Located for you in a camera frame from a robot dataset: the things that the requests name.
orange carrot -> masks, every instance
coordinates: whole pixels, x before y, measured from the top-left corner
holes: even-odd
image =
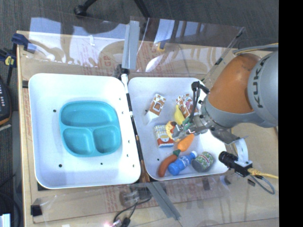
[[[180,140],[180,142],[177,145],[177,149],[181,151],[186,151],[188,147],[191,145],[191,143],[194,140],[194,134],[187,135],[184,139]]]
[[[180,153],[180,150],[175,150],[172,155],[166,157],[161,162],[159,169],[158,169],[159,177],[164,177],[165,172],[166,172],[167,168],[169,167],[169,164],[177,160],[179,153]]]

white tray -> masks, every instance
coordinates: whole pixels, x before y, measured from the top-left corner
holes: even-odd
[[[191,165],[180,172],[179,175],[173,176],[166,171],[164,177],[157,174],[158,167],[162,160],[176,150],[173,148],[158,148],[157,141],[153,133],[155,125],[165,125],[168,121],[174,121],[174,112],[176,99],[179,95],[189,93],[192,97],[191,84],[197,81],[196,78],[133,78],[129,81],[128,89],[131,98],[134,121],[140,138],[143,159],[148,174],[155,180],[171,180],[203,175],[214,175],[225,173],[228,168],[218,160],[222,151],[226,150],[224,143],[215,138],[209,131],[205,134],[195,136],[189,149],[182,152],[179,156],[189,154],[195,150],[198,154],[208,151],[214,157],[214,163],[208,171],[199,173]],[[152,102],[155,94],[158,93],[166,98],[164,107],[157,119],[147,123],[145,120],[145,110]],[[203,99],[205,94],[201,92],[200,98]]]
[[[29,80],[35,175],[45,188],[130,184],[141,169],[123,83],[114,77],[35,74]],[[97,100],[117,112],[122,145],[112,154],[76,157],[64,148],[59,112],[67,102]]]

yellow cable connector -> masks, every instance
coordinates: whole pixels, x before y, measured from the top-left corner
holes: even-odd
[[[254,169],[254,168],[249,168],[247,170],[251,175],[253,176],[268,176],[268,177],[271,177],[271,178],[275,178],[275,179],[278,179],[279,177],[278,176],[275,176],[275,175],[272,175],[272,174],[268,174],[268,173],[263,173],[263,172],[260,172],[259,170],[257,169]]]

chair caster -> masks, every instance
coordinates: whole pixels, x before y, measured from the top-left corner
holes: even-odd
[[[77,16],[86,16],[87,13],[86,13],[86,9],[83,5],[78,5],[74,8],[74,13],[75,15]]]

clamp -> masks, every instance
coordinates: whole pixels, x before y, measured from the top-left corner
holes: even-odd
[[[23,45],[24,50],[30,53],[34,53],[36,50],[36,46],[33,45],[28,39],[26,39],[24,35],[15,33],[11,41],[13,42],[13,48],[11,50],[7,48],[3,48],[3,50],[0,49],[0,61],[3,61],[5,65],[9,66],[9,73],[6,81],[7,86],[9,86],[10,83],[13,68],[17,67],[17,44]]]

